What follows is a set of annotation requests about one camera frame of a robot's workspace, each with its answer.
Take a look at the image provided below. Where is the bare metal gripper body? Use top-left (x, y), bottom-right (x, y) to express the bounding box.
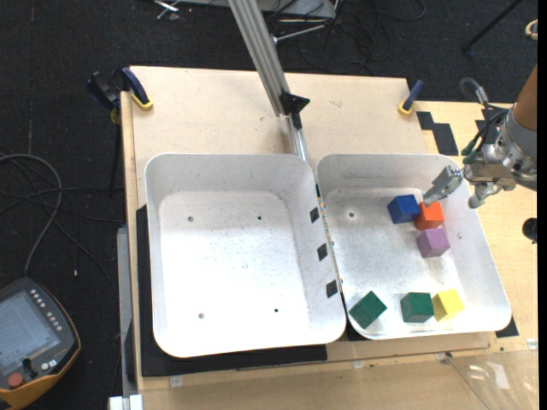
top-left (462, 142), bottom-right (538, 192)

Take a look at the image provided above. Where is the orange cube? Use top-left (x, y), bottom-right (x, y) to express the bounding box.
top-left (414, 201), bottom-right (446, 231)

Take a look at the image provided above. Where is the blue cube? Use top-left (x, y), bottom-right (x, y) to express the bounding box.
top-left (386, 193), bottom-right (422, 226)

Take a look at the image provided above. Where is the purple cube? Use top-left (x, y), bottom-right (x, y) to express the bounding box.
top-left (415, 226), bottom-right (451, 260)

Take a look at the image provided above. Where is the white plastic tray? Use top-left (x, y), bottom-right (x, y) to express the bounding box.
top-left (143, 151), bottom-right (348, 360)
top-left (315, 152), bottom-right (514, 342)

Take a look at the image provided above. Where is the yellow cube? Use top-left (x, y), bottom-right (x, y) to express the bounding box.
top-left (431, 288), bottom-right (466, 322)

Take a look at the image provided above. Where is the green cube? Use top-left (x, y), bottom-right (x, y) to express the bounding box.
top-left (399, 291), bottom-right (436, 325)
top-left (347, 290), bottom-right (389, 330)

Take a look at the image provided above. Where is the pale wood board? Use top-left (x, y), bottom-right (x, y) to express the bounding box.
top-left (127, 65), bottom-right (492, 392)

